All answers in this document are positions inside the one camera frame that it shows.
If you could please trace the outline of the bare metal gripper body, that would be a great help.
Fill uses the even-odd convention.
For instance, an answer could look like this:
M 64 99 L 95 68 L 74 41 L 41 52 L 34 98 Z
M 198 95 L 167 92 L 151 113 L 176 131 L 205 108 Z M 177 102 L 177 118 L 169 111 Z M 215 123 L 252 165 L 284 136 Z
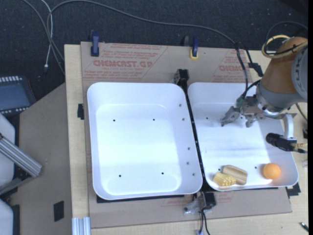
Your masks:
M 240 108 L 240 113 L 249 118 L 282 118 L 285 113 L 270 104 L 263 97 L 247 96 Z

